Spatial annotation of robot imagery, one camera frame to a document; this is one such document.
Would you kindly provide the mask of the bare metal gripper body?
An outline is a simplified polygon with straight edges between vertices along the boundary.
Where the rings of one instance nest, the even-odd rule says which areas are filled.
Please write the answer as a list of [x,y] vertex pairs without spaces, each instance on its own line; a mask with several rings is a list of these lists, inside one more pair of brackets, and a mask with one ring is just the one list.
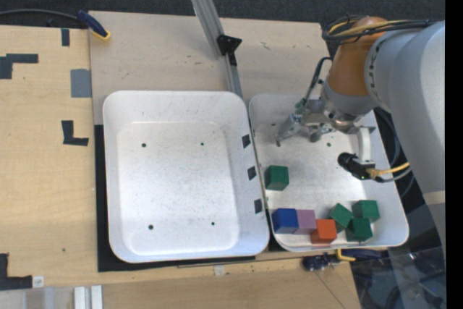
[[310,130],[324,131],[325,128],[329,128],[349,134],[362,118],[362,115],[339,111],[331,101],[322,98],[302,98],[294,108],[295,130],[306,127]]

